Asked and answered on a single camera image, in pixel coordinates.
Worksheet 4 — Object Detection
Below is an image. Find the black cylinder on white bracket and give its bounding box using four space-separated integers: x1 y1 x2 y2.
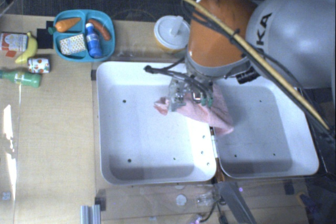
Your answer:
235 67 260 85

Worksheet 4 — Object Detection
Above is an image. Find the green bottle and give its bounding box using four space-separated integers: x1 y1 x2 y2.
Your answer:
0 69 43 88

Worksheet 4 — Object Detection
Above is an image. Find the white plastic tray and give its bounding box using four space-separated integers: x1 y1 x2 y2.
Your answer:
96 61 217 186
209 70 320 179

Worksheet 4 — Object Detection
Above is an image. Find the yellow patterned carton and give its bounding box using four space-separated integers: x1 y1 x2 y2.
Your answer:
59 33 88 56

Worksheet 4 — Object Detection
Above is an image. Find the pink cloth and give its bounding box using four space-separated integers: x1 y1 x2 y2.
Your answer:
153 83 235 137

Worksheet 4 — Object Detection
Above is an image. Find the blue divided plate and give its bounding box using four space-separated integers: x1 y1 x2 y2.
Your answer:
52 9 116 62

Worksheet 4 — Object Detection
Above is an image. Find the brown sausage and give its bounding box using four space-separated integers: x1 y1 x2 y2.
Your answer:
87 18 112 41

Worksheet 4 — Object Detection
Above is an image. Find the white and red carton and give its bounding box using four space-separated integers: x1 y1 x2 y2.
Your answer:
0 31 29 58

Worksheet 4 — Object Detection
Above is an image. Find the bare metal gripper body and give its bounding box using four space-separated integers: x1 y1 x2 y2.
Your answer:
167 72 214 112

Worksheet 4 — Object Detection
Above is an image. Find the yellow cup with white lid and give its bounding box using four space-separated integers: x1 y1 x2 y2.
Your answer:
153 15 191 55

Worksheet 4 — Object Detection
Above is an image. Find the white can with orange print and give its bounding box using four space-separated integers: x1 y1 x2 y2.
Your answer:
27 57 51 74

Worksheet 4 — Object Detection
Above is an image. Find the blue bottle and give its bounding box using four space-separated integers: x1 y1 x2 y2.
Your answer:
85 23 103 59

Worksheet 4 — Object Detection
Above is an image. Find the yellow banana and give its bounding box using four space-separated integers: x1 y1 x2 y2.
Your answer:
14 31 38 65

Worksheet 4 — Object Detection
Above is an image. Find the orange carrot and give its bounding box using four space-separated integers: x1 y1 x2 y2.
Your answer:
48 17 82 35

